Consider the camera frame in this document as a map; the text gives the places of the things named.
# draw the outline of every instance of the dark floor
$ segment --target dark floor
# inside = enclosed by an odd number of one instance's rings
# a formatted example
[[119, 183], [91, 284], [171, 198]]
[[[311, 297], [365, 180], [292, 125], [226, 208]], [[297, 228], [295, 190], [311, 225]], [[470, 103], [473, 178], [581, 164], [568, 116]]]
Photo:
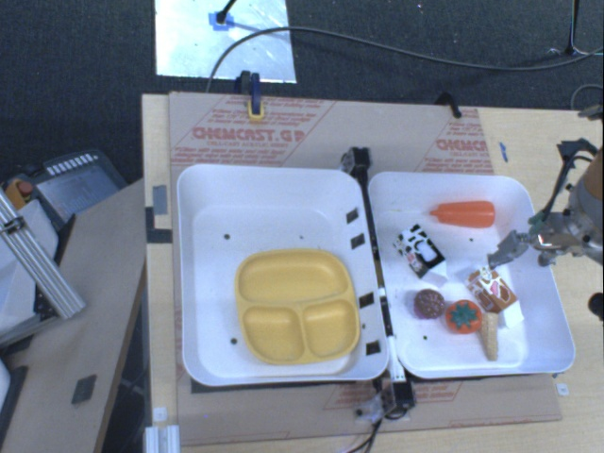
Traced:
[[[286, 0], [291, 25], [314, 26], [435, 57], [531, 66], [569, 59], [572, 0]], [[604, 0], [580, 0], [576, 45], [602, 45]], [[154, 0], [0, 0], [0, 181], [20, 167], [95, 147], [128, 182], [142, 171], [141, 95], [203, 91], [204, 79], [155, 74]], [[292, 37], [298, 83], [272, 95], [569, 109], [602, 84], [602, 57], [557, 70], [499, 73], [450, 67], [308, 34]], [[231, 92], [216, 82], [214, 92]], [[602, 102], [601, 90], [577, 97]], [[107, 451], [140, 448], [144, 385], [137, 328]]]

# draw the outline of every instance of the yellow divided plate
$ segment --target yellow divided plate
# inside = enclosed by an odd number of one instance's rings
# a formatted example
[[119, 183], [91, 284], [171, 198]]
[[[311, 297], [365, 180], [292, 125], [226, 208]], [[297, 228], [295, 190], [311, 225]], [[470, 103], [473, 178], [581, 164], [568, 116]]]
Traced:
[[328, 361], [348, 354], [359, 341], [352, 281], [328, 252], [254, 254], [237, 270], [235, 296], [245, 342], [262, 361]]

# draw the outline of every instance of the tomato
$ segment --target tomato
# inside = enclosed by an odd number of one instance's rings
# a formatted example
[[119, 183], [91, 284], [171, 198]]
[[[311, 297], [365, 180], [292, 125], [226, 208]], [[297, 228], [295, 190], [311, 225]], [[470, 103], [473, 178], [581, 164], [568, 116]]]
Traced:
[[482, 311], [470, 300], [458, 300], [450, 305], [445, 312], [446, 324], [460, 334], [470, 334], [480, 329]]

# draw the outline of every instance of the white tray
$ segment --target white tray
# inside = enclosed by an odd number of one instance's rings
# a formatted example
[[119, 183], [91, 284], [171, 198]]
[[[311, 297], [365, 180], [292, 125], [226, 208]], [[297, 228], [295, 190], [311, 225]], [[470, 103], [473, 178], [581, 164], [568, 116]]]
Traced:
[[[364, 380], [379, 376], [388, 350], [361, 189], [340, 171], [200, 164], [177, 183], [183, 359], [189, 374], [212, 386], [267, 382]], [[347, 223], [356, 210], [358, 218]], [[351, 247], [363, 234], [365, 243]], [[238, 321], [237, 267], [250, 255], [318, 248], [348, 269], [360, 297], [361, 337], [347, 356], [301, 365], [273, 365], [246, 347]], [[378, 341], [380, 352], [367, 355]]]
[[[516, 293], [525, 320], [499, 329], [499, 359], [488, 361], [478, 334], [452, 334], [443, 319], [415, 316], [415, 293], [434, 287], [419, 279], [393, 248], [401, 230], [421, 225], [446, 258], [449, 280], [440, 289], [445, 302], [473, 299], [463, 284], [467, 271], [485, 265], [487, 254], [512, 229], [528, 230], [534, 212], [520, 183], [503, 176], [381, 173], [369, 188], [396, 352], [410, 372], [420, 378], [467, 378], [555, 373], [571, 366], [575, 347], [556, 283], [550, 268], [538, 265], [534, 250], [497, 268]], [[440, 203], [471, 200], [494, 203], [493, 226], [443, 225], [429, 215]]]

